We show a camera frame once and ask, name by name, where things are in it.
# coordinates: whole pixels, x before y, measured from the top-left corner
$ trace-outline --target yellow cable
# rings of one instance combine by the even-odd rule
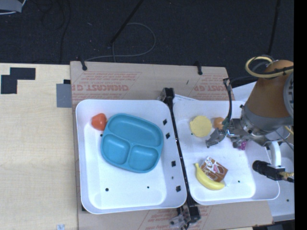
[[[257,77],[257,78],[273,78],[273,77],[278,77],[281,76],[283,74],[288,74],[290,72],[293,72],[293,69],[288,69],[285,71],[281,71],[281,72],[276,72],[276,73],[272,73],[272,74],[259,74],[259,73],[255,73],[253,72],[251,69],[249,69],[249,64],[256,59],[264,59],[267,60],[270,64],[273,62],[269,57],[265,57],[265,56],[257,56],[257,57],[253,57],[251,59],[249,59],[246,64],[245,64],[245,70],[252,76]]]
[[[294,132],[293,132],[291,129],[289,129],[287,126],[284,126],[284,128],[285,128],[286,130],[288,130],[288,131],[290,132],[291,135],[294,136]]]
[[[291,176],[294,176],[294,172],[286,172],[286,171],[282,171],[282,172],[279,172],[279,175],[281,175],[282,177],[291,177]]]

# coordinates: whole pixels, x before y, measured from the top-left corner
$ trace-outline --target snack bar wrapper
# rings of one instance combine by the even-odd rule
[[[228,169],[211,157],[201,163],[201,170],[212,180],[220,182],[226,176]]]

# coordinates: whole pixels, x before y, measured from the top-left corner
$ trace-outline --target black cable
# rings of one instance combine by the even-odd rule
[[[29,0],[33,2],[39,11],[42,12],[41,23],[43,27],[51,31],[57,31],[64,28],[61,40],[60,40],[60,49],[59,49],[59,64],[63,61],[63,42],[64,37],[68,28],[68,25],[71,20],[71,5],[69,0]],[[69,12],[66,16],[65,13],[65,3],[68,6]],[[47,23],[47,20],[50,16],[54,16],[59,14],[59,18],[57,20],[52,20],[51,26]],[[60,21],[60,24],[54,25],[55,21]]]
[[[111,41],[109,42],[109,47],[112,47],[113,43],[115,42],[115,40],[117,39],[117,37],[119,36],[119,34],[122,32],[122,30],[124,30],[124,28],[126,27],[126,25],[128,24],[128,22],[131,20],[131,18],[134,16],[134,14],[136,13],[136,11],[139,9],[139,7],[141,6],[141,4],[144,2],[144,0],[140,0],[138,2],[138,4],[135,6],[135,8],[133,9],[133,11],[131,12],[131,14],[127,17],[127,19],[125,20],[125,22],[123,23],[123,25],[120,27],[120,29],[116,32],[116,34],[114,35],[114,37],[111,39]]]
[[[287,178],[287,181],[288,181],[288,182],[294,183],[294,179],[292,179],[291,177],[288,177],[288,178]]]
[[[276,25],[277,25],[277,21],[278,21],[278,14],[279,14],[279,9],[280,9],[280,4],[281,4],[281,0],[277,0],[276,7],[275,7],[275,17],[274,17],[274,23],[273,23],[273,28],[272,28],[272,34],[271,34],[271,40],[270,40],[270,46],[269,46],[269,50],[268,50],[268,55],[270,55],[271,51],[272,51],[272,46],[273,46],[274,37],[275,37],[275,31],[276,31]]]
[[[229,110],[228,110],[228,114],[227,114],[227,117],[225,118],[225,122],[223,123],[224,125],[226,124],[226,123],[228,123],[229,121],[230,121],[230,119],[231,119],[231,113],[232,113],[232,100],[231,100],[231,85],[230,84],[228,84],[227,85],[227,81],[228,81],[229,79],[223,79],[223,84],[225,85],[225,87],[226,87],[226,90],[227,90],[227,93],[228,93],[228,99],[229,99]]]

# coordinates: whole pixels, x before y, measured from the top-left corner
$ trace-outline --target cable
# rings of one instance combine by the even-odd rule
[[[284,128],[285,128],[286,130],[288,130],[288,131],[290,132],[291,135],[294,136],[294,132],[293,132],[290,128],[288,128],[287,126],[284,126]]]
[[[131,20],[131,18],[134,16],[134,14],[136,13],[136,11],[139,9],[139,7],[141,6],[141,4],[144,2],[145,0],[140,0],[138,2],[138,4],[134,7],[133,11],[130,13],[130,15],[126,18],[125,22],[121,25],[121,27],[119,28],[119,30],[115,33],[114,37],[111,39],[111,41],[109,42],[109,45],[112,45],[115,40],[118,38],[118,36],[120,35],[120,33],[122,32],[122,30],[125,29],[125,27],[127,26],[127,24],[129,23],[129,21]]]
[[[279,175],[281,175],[282,177],[290,177],[290,176],[294,176],[294,172],[281,171],[279,172]]]
[[[63,43],[64,43],[64,36],[66,34],[68,25],[70,23],[71,20],[71,6],[70,6],[70,2],[69,0],[29,0],[31,2],[33,2],[38,9],[43,13],[42,17],[41,17],[41,23],[42,25],[51,31],[56,31],[59,30],[61,28],[63,28],[64,26],[64,30],[63,30],[63,34],[61,36],[61,40],[60,40],[60,52],[59,52],[59,64],[62,63],[62,58],[63,58]],[[68,6],[68,15],[65,14],[65,3]],[[60,18],[57,18],[56,20],[52,20],[52,22],[54,21],[60,21],[60,24],[57,26],[54,26],[54,24],[52,24],[52,26],[48,25],[48,23],[46,22],[46,19],[48,18],[48,16],[54,16],[54,15],[60,15]]]
[[[288,182],[294,183],[294,179],[292,179],[291,177],[288,177],[288,178],[287,178],[287,181],[288,181]]]
[[[231,98],[231,85],[233,82],[237,81],[237,80],[241,80],[241,79],[245,79],[245,80],[251,80],[251,81],[255,81],[258,78],[254,77],[254,76],[244,76],[244,77],[238,77],[238,78],[234,78],[234,79],[230,79],[230,78],[226,78],[223,79],[223,84],[226,87],[227,90],[227,94],[228,94],[228,99],[229,99],[229,110],[228,110],[228,114],[226,116],[226,118],[224,119],[224,121],[222,122],[223,126],[223,130],[226,130],[228,128],[229,125],[229,121],[231,119],[231,113],[232,113],[232,98]]]
[[[21,8],[23,8],[24,7],[24,5],[25,5],[25,2],[26,2],[27,0],[24,0],[23,2],[22,2],[22,4],[21,4]],[[11,11],[11,12],[3,12],[3,13],[0,13],[0,15],[6,15],[6,14],[14,14],[14,13],[17,13],[16,11]]]
[[[107,55],[107,56],[97,56],[97,57],[93,57],[93,58],[89,58],[89,59],[86,59],[85,61],[90,61],[90,60],[93,60],[93,59],[99,59],[99,58],[107,58],[107,57],[113,57],[113,60],[114,62],[116,62],[116,58],[115,57],[135,57],[135,56],[142,56],[142,55],[145,55],[147,53],[149,53],[150,51],[153,50],[153,48],[155,47],[155,44],[156,44],[156,37],[155,37],[155,34],[154,32],[146,25],[144,24],[141,24],[141,23],[129,23],[127,25],[141,25],[141,26],[144,26],[145,28],[147,28],[153,35],[153,46],[145,51],[144,53],[140,53],[140,54],[135,54],[135,55],[115,55],[115,50],[114,50],[114,42],[112,43],[112,55]]]
[[[250,68],[249,68],[249,65],[251,62],[253,62],[254,60],[256,59],[264,59],[264,60],[267,60],[270,64],[273,62],[273,60],[270,58],[270,57],[266,57],[266,56],[256,56],[256,57],[253,57],[251,59],[249,59],[246,64],[245,64],[245,70],[252,76],[254,77],[258,77],[258,78],[274,78],[274,77],[278,77],[278,76],[281,76],[281,75],[284,75],[284,74],[288,74],[288,73],[291,73],[293,72],[293,68],[294,66],[290,66],[290,67],[286,67],[284,69],[276,69],[275,71],[272,71],[272,72],[265,72],[265,73],[255,73],[253,72]]]
[[[275,61],[275,59],[274,59],[273,57],[269,56],[269,55],[262,55],[262,56],[264,56],[264,57],[266,56],[266,57],[270,58],[272,61]],[[255,72],[256,69],[257,69],[258,67],[262,66],[262,65],[266,65],[266,62],[264,61],[264,62],[258,63],[257,65],[255,65],[255,66],[253,67],[252,71]]]

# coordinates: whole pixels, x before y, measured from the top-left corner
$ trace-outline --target orange tomato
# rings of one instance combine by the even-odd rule
[[[222,122],[224,121],[224,118],[222,118],[222,117],[216,117],[215,119],[214,119],[214,122],[213,122],[213,127],[214,128],[218,128],[218,129],[223,129],[223,124],[222,124]]]
[[[92,126],[98,130],[105,130],[106,128],[106,115],[104,113],[99,113],[96,116],[92,117]]]

